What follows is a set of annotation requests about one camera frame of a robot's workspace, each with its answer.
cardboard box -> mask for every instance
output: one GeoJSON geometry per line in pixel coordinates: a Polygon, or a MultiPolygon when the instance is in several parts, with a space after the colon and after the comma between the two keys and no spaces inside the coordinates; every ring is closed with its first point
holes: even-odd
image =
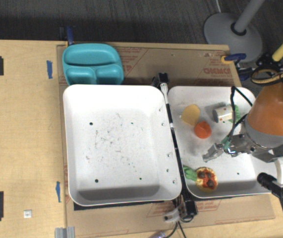
{"type": "MultiPolygon", "coordinates": [[[[169,87],[241,86],[235,66],[223,64],[220,57],[228,54],[227,46],[109,43],[121,57],[124,84],[150,85],[159,72],[169,75],[169,87]]],[[[63,141],[64,181],[67,225],[75,227],[77,237],[92,238],[111,235],[168,230],[172,223],[163,215],[173,210],[170,201],[133,206],[75,210],[68,194],[67,156],[62,95],[67,88],[61,64],[65,46],[57,47],[60,90],[61,128],[63,141]]],[[[268,195],[232,199],[197,201],[199,214],[184,228],[273,219],[275,217],[268,195]]]]}

blue bowl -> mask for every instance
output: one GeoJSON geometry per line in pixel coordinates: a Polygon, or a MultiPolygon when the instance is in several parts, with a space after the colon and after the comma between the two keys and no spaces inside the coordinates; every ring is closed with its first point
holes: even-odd
{"type": "Polygon", "coordinates": [[[120,56],[108,44],[68,46],[63,52],[62,65],[68,85],[120,85],[124,78],[120,56]]]}

gray metal base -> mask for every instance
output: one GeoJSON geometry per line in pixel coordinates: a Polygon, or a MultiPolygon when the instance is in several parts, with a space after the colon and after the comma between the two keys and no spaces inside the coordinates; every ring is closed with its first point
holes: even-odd
{"type": "Polygon", "coordinates": [[[255,61],[262,53],[262,39],[253,26],[246,28],[246,34],[236,35],[230,26],[236,22],[238,16],[231,13],[218,13],[210,16],[204,24],[204,36],[208,44],[225,44],[229,46],[231,54],[245,53],[242,62],[255,61]]]}

white square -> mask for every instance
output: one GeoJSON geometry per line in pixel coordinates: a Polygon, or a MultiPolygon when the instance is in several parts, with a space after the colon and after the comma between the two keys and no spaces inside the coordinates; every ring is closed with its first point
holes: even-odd
{"type": "Polygon", "coordinates": [[[24,210],[24,211],[23,211],[23,217],[24,217],[25,219],[27,219],[27,218],[32,218],[32,210],[24,210]]]}

orange ball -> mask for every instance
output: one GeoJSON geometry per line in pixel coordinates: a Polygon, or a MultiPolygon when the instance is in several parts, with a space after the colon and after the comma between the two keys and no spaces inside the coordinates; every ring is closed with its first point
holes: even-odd
{"type": "Polygon", "coordinates": [[[199,138],[205,139],[212,135],[212,129],[207,122],[202,121],[194,127],[194,133],[199,138]]]}

